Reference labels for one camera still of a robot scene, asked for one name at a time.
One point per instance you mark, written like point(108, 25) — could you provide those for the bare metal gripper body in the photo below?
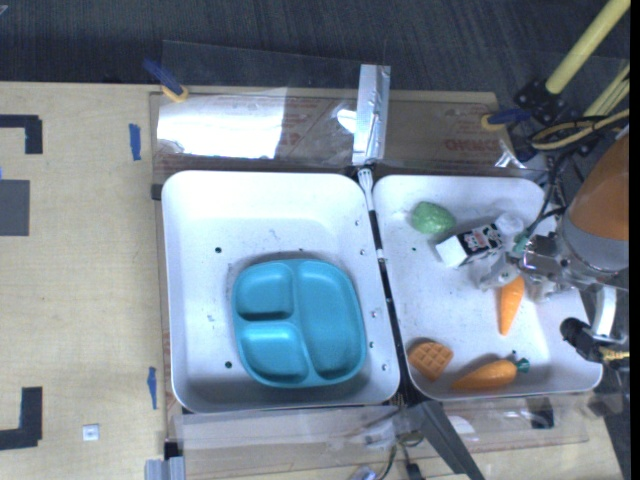
point(542, 263)

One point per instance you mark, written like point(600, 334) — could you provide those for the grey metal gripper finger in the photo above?
point(492, 274)
point(514, 259)

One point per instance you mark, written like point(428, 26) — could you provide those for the plain orange carrot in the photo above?
point(510, 305)

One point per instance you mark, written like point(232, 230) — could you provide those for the white and black milk carton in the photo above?
point(465, 247)

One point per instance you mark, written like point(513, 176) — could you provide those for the white plastic tray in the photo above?
point(210, 228)
point(445, 308)

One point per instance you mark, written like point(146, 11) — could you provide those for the green lumpy toy vegetable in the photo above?
point(432, 218)

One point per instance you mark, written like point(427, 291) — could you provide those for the orange carrot with green top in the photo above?
point(487, 375)

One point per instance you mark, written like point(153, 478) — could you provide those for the orange waffle biscuit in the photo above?
point(430, 360)

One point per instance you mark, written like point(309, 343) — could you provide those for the blue divided plate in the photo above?
point(320, 318)

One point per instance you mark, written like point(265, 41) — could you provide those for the black cylinder on white bracket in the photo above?
point(582, 337)

